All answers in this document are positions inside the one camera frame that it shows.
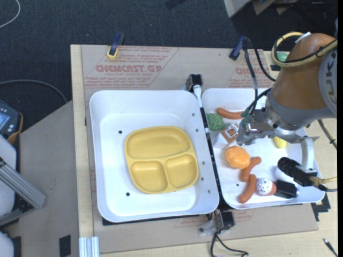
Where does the black cylinder on white bracket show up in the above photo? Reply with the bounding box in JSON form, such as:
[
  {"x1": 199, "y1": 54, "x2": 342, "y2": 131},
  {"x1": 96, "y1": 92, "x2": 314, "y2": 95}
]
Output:
[{"x1": 277, "y1": 137, "x2": 319, "y2": 187}]

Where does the yellow corn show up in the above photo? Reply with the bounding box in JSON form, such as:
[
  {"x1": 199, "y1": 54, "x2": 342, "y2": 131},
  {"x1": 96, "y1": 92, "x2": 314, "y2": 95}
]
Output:
[{"x1": 273, "y1": 135, "x2": 287, "y2": 149}]

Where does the white plastic tray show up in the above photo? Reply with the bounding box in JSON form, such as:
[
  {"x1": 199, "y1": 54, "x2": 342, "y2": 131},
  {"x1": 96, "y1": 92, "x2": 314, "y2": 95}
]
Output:
[
  {"x1": 200, "y1": 87, "x2": 326, "y2": 210},
  {"x1": 89, "y1": 89, "x2": 220, "y2": 223}
]

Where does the orange and white carton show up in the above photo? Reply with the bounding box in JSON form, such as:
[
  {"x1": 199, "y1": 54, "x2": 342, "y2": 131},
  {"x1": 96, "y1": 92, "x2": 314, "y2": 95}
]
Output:
[{"x1": 214, "y1": 123, "x2": 240, "y2": 150}]

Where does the thin black and white rod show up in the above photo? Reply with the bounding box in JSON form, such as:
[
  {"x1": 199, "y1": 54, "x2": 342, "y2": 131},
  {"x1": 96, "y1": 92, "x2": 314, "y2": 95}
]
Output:
[{"x1": 193, "y1": 85, "x2": 223, "y2": 211}]

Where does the orange bread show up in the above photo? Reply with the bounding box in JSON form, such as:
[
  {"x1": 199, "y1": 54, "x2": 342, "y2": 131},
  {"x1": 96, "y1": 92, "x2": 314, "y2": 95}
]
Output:
[{"x1": 224, "y1": 145, "x2": 251, "y2": 170}]

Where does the brown cardboard board, red print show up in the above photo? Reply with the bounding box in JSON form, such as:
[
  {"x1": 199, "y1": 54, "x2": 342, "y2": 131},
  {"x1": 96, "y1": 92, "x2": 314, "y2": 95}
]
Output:
[{"x1": 80, "y1": 44, "x2": 319, "y2": 254}]

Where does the yellow divided plate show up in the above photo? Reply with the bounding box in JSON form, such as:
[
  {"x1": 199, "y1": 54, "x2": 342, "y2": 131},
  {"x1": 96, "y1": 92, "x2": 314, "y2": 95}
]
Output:
[{"x1": 124, "y1": 126, "x2": 199, "y2": 194}]

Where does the green broccoli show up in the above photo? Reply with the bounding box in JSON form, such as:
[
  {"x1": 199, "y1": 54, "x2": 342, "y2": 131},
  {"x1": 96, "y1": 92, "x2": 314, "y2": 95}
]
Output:
[{"x1": 206, "y1": 112, "x2": 226, "y2": 132}]

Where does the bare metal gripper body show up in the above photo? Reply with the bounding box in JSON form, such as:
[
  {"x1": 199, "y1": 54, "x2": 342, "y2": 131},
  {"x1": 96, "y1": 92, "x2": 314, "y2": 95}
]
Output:
[{"x1": 236, "y1": 109, "x2": 305, "y2": 147}]

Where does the orange sausage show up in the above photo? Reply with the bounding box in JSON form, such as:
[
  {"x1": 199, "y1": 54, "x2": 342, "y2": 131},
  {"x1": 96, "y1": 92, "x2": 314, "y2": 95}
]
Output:
[
  {"x1": 216, "y1": 107, "x2": 246, "y2": 120},
  {"x1": 237, "y1": 173, "x2": 257, "y2": 204},
  {"x1": 240, "y1": 156, "x2": 262, "y2": 182}
]

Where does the black can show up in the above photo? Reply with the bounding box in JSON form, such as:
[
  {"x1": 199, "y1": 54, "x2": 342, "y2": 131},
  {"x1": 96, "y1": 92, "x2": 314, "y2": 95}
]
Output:
[{"x1": 273, "y1": 179, "x2": 300, "y2": 199}]

